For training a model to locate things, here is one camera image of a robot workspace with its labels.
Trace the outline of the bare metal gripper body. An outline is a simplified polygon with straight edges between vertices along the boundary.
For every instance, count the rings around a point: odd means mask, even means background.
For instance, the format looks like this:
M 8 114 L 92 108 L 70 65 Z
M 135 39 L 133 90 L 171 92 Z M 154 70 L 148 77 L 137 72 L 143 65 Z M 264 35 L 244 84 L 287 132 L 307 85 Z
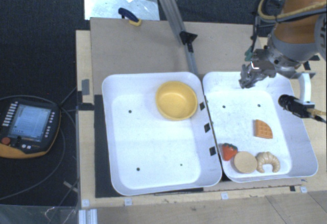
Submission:
M 277 73 L 292 78 L 302 63 L 294 61 L 276 49 L 256 49 L 249 64 L 250 78 L 273 78 Z

